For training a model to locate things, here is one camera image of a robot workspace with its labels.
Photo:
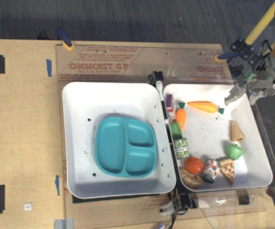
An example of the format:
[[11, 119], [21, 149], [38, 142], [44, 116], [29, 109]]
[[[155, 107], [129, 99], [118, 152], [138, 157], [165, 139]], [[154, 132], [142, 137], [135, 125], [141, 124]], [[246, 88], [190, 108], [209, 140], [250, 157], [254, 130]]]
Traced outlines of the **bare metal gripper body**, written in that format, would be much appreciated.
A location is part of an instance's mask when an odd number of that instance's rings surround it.
[[244, 77], [244, 88], [250, 96], [267, 96], [275, 94], [275, 71], [250, 70]]

